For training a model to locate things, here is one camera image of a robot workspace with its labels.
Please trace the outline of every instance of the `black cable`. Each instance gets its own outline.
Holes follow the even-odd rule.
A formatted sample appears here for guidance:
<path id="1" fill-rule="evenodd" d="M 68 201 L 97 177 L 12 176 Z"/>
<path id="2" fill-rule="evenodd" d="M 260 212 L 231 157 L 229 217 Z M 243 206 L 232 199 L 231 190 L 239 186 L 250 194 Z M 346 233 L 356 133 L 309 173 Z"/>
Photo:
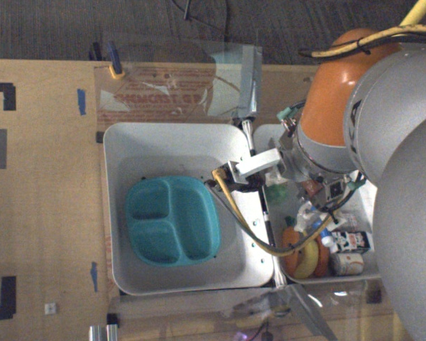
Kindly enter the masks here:
<path id="1" fill-rule="evenodd" d="M 304 99 L 302 101 L 299 101 L 299 102 L 293 104 L 292 106 L 290 106 L 290 108 L 291 109 L 302 109 L 305 105 L 306 105 L 306 100 Z"/>
<path id="2" fill-rule="evenodd" d="M 175 0 L 170 0 L 171 4 L 177 8 L 179 11 L 181 11 L 183 13 L 183 16 L 186 15 L 186 11 L 183 7 L 181 7 L 180 5 L 177 4 L 177 2 Z M 219 33 L 221 33 L 224 36 L 224 40 L 226 40 L 226 37 L 229 37 L 230 35 L 227 33 L 228 30 L 228 25 L 229 25 L 229 5 L 227 3 L 227 0 L 224 0 L 224 8 L 225 8 L 225 18 L 224 18 L 224 24 L 222 28 L 218 28 L 217 26 L 214 26 L 210 23 L 207 23 L 193 15 L 189 15 L 188 20 L 190 21 L 194 21 L 195 23 L 201 24 L 203 26 L 206 26 L 208 28 L 211 28 Z"/>
<path id="3" fill-rule="evenodd" d="M 361 172 L 359 172 L 357 177 L 356 177 L 355 183 L 358 183 L 362 178 L 363 178 L 363 174 Z M 352 196 L 354 195 L 355 192 L 356 192 L 356 190 L 350 190 L 350 192 L 347 193 L 347 196 L 344 197 L 342 200 L 340 200 L 337 204 L 335 204 L 331 207 L 324 206 L 324 207 L 320 208 L 319 211 L 330 214 L 333 217 L 333 221 L 334 221 L 335 218 L 334 218 L 333 212 L 338 210 L 342 206 L 344 206 L 346 203 L 348 203 L 348 201 L 352 198 Z"/>
<path id="4" fill-rule="evenodd" d="M 350 43 L 358 43 L 360 40 L 356 39 L 356 40 L 350 40 L 349 42 L 345 42 L 342 44 L 337 44 L 337 45 L 333 45 L 330 48 L 338 48 L 342 45 L 347 45 Z M 348 57 L 350 55 L 355 55 L 357 53 L 368 51 L 371 48 L 375 48 L 378 47 L 380 45 L 383 44 L 387 44 L 387 43 L 423 43 L 426 44 L 426 33 L 404 33 L 403 35 L 401 34 L 397 34 L 394 36 L 390 36 L 390 37 L 384 37 L 384 38 L 380 38 L 380 39 L 376 39 L 373 42 L 370 42 L 368 44 L 363 44 L 363 45 L 358 45 L 355 49 L 350 50 L 349 52 L 345 52 L 342 54 L 338 54 L 335 55 L 333 57 L 313 57 L 312 56 L 312 52 L 317 51 L 317 50 L 308 50 L 308 49 L 299 49 L 298 54 L 301 55 L 302 57 L 306 57 L 306 58 L 312 58 L 315 60 L 321 60 L 321 61 L 328 61 L 328 60 L 337 60 L 339 58 L 344 58 L 344 57 Z"/>
<path id="5" fill-rule="evenodd" d="M 273 334 L 268 331 L 269 325 L 270 323 L 268 322 L 268 319 L 267 319 L 267 327 L 265 329 L 265 332 L 262 332 L 261 341 L 273 341 Z"/>
<path id="6" fill-rule="evenodd" d="M 333 211 L 329 211 L 328 215 L 330 215 L 333 219 L 334 224 L 339 224 L 338 219 L 334 216 L 334 212 Z"/>
<path id="7" fill-rule="evenodd" d="M 259 336 L 263 330 L 263 328 L 268 324 L 268 320 L 262 322 L 261 326 L 257 329 L 256 333 L 251 337 L 248 341 L 254 341 L 257 336 Z"/>

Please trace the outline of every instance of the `sink basin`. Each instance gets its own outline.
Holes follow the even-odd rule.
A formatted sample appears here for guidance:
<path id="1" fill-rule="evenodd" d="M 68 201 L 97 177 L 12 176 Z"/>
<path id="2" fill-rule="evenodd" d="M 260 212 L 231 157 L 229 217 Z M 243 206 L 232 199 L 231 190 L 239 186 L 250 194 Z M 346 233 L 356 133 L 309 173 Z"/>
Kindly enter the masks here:
<path id="1" fill-rule="evenodd" d="M 152 264 L 136 254 L 129 235 L 126 196 L 133 186 L 143 180 L 171 176 L 196 178 L 202 182 L 211 179 L 211 171 L 218 166 L 249 157 L 246 137 L 240 130 L 224 124 L 119 123 L 107 129 L 104 152 L 112 274 L 123 292 L 147 296 L 250 288 L 271 280 L 274 272 L 272 256 L 255 246 L 216 199 L 213 201 L 221 241 L 217 251 L 204 253 L 202 261 L 188 261 L 182 266 Z M 267 242 L 258 193 L 233 195 L 253 231 Z M 158 224 L 154 224 L 153 229 L 164 232 Z"/>

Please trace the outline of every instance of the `teal divided plate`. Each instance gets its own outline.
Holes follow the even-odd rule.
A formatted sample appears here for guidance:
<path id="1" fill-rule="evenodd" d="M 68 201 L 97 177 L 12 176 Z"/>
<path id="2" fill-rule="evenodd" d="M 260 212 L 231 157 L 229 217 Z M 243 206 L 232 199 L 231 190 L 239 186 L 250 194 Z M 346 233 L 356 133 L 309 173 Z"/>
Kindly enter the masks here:
<path id="1" fill-rule="evenodd" d="M 193 265 L 219 251 L 217 209 L 201 180 L 181 175 L 141 180 L 128 191 L 125 213 L 131 247 L 147 264 Z"/>

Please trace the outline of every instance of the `metal rod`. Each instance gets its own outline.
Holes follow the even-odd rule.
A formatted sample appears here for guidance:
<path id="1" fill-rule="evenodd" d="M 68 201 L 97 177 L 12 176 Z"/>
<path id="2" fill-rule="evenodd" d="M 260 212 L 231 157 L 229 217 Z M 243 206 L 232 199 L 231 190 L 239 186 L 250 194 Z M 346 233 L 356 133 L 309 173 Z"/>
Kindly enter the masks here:
<path id="1" fill-rule="evenodd" d="M 107 341 L 119 341 L 119 326 L 118 325 L 107 325 Z"/>
<path id="2" fill-rule="evenodd" d="M 186 0 L 185 15 L 183 16 L 184 20 L 187 20 L 189 18 L 189 15 L 190 15 L 190 5 L 191 5 L 191 0 Z"/>
<path id="3" fill-rule="evenodd" d="M 104 331 L 101 326 L 90 326 L 89 341 L 105 341 Z"/>
<path id="4" fill-rule="evenodd" d="M 246 139 L 248 140 L 249 153 L 251 156 L 255 156 L 256 148 L 254 147 L 252 121 L 250 119 L 243 120 L 241 122 L 241 127 L 243 128 L 243 132 L 246 135 Z"/>

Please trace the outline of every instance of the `cardboard surface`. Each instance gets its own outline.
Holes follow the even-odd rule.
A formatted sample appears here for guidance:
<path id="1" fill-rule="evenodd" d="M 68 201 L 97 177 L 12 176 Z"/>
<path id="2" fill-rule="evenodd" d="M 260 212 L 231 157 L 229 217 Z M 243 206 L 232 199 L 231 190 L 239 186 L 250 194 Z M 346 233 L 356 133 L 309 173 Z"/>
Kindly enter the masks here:
<path id="1" fill-rule="evenodd" d="M 98 128 L 117 122 L 189 122 L 207 113 L 212 103 L 213 67 L 154 65 L 126 68 L 114 80 L 108 67 L 95 71 Z"/>
<path id="2" fill-rule="evenodd" d="M 17 281 L 17 312 L 0 321 L 0 340 L 86 340 L 90 325 L 105 325 L 109 299 L 118 292 L 107 252 L 104 155 L 95 141 L 94 68 L 101 66 L 0 60 L 0 82 L 14 84 L 17 103 L 16 111 L 5 112 L 0 95 L 0 129 L 7 130 L 6 169 L 0 169 L 0 279 Z M 264 68 L 256 124 L 276 122 L 276 110 L 302 99 L 315 69 Z M 80 113 L 78 89 L 86 94 L 86 115 Z M 45 303 L 52 302 L 58 312 L 44 315 Z"/>

